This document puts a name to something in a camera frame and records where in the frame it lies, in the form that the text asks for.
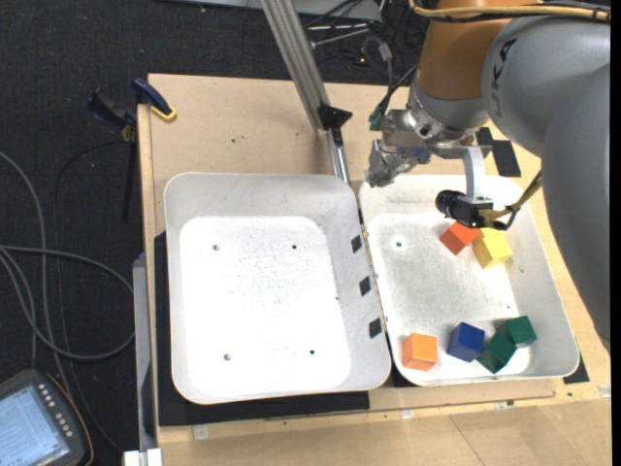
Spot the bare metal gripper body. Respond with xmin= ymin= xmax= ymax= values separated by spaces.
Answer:
xmin=379 ymin=108 xmax=479 ymax=160

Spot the red-orange cube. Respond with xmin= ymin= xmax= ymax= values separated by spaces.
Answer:
xmin=439 ymin=220 xmax=482 ymax=256

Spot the yellow cube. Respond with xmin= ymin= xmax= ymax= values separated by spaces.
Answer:
xmin=472 ymin=227 xmax=514 ymax=270

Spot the white plastic tray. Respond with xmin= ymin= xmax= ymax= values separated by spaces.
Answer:
xmin=163 ymin=171 xmax=393 ymax=406
xmin=357 ymin=172 xmax=581 ymax=388

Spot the pale wood board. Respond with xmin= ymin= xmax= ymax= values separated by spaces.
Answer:
xmin=147 ymin=73 xmax=611 ymax=445

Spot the orange cube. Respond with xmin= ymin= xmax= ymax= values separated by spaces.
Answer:
xmin=401 ymin=332 xmax=440 ymax=373

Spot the blue cube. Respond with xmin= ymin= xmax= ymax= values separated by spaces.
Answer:
xmin=446 ymin=321 xmax=486 ymax=363

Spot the green cube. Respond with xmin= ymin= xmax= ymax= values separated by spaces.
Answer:
xmin=499 ymin=315 xmax=539 ymax=349
xmin=475 ymin=331 xmax=518 ymax=375

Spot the black cylinder on white bracket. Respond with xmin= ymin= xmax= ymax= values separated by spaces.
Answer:
xmin=434 ymin=146 xmax=496 ymax=229

